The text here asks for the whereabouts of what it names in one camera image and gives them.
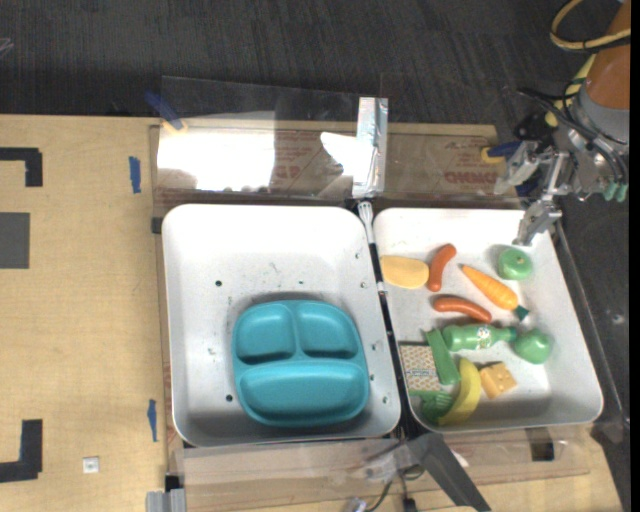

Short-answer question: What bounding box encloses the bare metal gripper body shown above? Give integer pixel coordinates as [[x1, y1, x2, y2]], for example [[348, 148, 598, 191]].
[[537, 124, 630, 200]]

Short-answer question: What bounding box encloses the green toy apple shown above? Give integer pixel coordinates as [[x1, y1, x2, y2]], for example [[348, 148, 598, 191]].
[[496, 245, 534, 282]]

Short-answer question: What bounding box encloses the orange carrot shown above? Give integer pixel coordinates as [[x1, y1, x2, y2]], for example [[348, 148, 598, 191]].
[[460, 263, 531, 322]]

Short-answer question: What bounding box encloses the orange toy sausage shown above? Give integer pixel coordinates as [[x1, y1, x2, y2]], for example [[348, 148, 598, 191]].
[[432, 294, 494, 324], [425, 242, 458, 293]]

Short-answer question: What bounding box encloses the green toy pepper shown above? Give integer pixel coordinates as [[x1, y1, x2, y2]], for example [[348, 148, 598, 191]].
[[513, 327, 555, 366]]

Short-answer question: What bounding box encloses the green toy bottle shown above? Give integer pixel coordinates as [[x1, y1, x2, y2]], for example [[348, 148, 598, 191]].
[[441, 322, 519, 353]]

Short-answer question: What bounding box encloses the yellow toy bread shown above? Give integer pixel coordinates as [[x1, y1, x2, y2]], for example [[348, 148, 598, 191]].
[[379, 254, 431, 291]]

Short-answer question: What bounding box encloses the yellow toy cheese wedge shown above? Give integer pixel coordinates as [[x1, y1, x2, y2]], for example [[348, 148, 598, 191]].
[[478, 361, 519, 401]]

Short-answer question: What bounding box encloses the green toy pea pod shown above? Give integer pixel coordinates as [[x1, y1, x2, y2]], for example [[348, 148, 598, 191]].
[[424, 327, 462, 387]]

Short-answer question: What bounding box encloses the white plastic tray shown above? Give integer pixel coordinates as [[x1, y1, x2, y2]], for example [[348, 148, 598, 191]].
[[160, 202, 403, 448], [371, 206, 605, 435]]

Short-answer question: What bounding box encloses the yellow banana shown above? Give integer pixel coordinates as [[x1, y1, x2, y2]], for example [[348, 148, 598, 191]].
[[438, 356, 483, 428]]

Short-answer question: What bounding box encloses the patterned small carton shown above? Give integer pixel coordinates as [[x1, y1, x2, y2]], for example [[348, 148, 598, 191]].
[[398, 343, 443, 393]]

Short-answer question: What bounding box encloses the green ridged toy leaf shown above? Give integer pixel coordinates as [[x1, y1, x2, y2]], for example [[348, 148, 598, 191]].
[[409, 389, 457, 426]]

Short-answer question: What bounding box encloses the blue divided plate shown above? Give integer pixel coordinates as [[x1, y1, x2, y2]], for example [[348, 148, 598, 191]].
[[230, 298, 372, 429]]

